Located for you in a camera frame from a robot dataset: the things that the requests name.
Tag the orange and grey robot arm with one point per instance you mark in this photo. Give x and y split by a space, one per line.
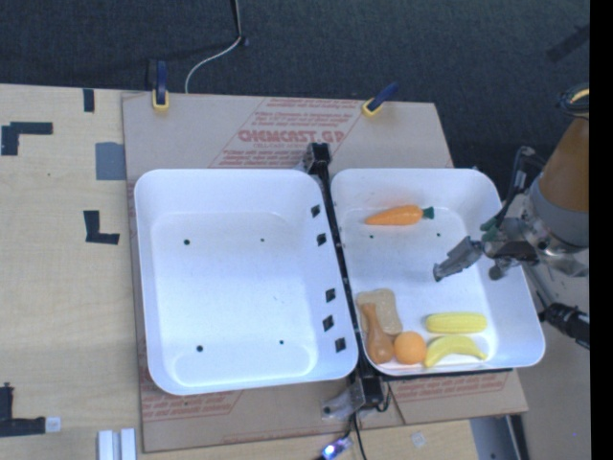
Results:
567 170

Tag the white plastic tray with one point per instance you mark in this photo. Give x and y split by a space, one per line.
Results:
407 261
230 281

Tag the yellow banana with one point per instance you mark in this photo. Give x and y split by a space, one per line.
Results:
452 347

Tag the orange ball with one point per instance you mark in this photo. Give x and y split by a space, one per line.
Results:
410 348

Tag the brown cardboard board red print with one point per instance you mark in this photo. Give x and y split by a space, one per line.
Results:
201 132

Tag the brown chicken drumstick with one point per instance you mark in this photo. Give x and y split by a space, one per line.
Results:
378 343

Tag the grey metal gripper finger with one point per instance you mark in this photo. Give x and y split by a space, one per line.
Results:
499 271
457 259

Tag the yellow corn cob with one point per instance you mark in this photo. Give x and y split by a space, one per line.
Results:
456 323

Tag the thin black rod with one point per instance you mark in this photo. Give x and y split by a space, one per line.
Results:
341 266

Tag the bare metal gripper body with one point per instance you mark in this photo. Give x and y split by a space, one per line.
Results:
519 247

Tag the black cylinder on white bracket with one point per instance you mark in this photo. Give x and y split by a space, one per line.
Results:
570 321

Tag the beige bread slice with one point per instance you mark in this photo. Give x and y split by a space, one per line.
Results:
389 312

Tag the orange carrot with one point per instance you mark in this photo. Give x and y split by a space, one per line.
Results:
395 215

